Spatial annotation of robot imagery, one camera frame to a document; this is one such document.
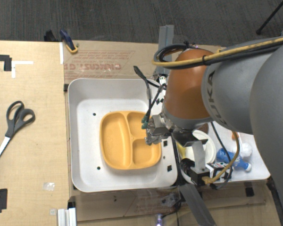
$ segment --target blue bottle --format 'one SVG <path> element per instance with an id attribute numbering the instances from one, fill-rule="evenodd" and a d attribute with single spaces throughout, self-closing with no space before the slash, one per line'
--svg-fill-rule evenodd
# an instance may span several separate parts
<path id="1" fill-rule="evenodd" d="M 234 153 L 232 152 L 228 152 L 229 156 L 231 159 L 233 159 L 234 157 Z M 216 154 L 216 158 L 219 160 L 219 161 L 224 161 L 225 163 L 229 163 L 228 161 L 228 158 L 226 156 L 226 153 L 224 151 L 223 148 L 219 149 L 217 154 Z M 244 170 L 246 171 L 250 171 L 251 169 L 251 165 L 247 162 L 245 162 L 241 157 L 240 155 L 237 156 L 235 162 L 233 163 L 233 167 L 234 168 L 243 168 Z"/>

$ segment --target black scissors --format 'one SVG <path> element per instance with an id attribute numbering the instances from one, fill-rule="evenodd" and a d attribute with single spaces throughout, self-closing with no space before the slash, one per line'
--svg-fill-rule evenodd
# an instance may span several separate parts
<path id="1" fill-rule="evenodd" d="M 11 111 L 18 105 L 19 105 L 19 107 L 15 111 L 14 118 L 10 119 L 9 116 L 10 116 Z M 30 118 L 27 119 L 26 121 L 24 121 L 24 118 L 26 116 L 30 116 Z M 0 146 L 0 156 L 2 155 L 4 149 L 6 148 L 6 146 L 10 142 L 10 140 L 13 138 L 13 136 L 21 128 L 23 128 L 25 125 L 28 125 L 28 124 L 34 122 L 35 119 L 36 119 L 36 116 L 35 116 L 33 110 L 25 109 L 22 101 L 20 101 L 20 100 L 15 101 L 14 103 L 12 103 L 9 106 L 8 111 L 6 112 L 6 120 L 8 122 L 8 130 L 7 130 L 7 132 L 5 134 L 5 138 L 4 138 L 4 140 L 3 140 L 3 142 Z"/>

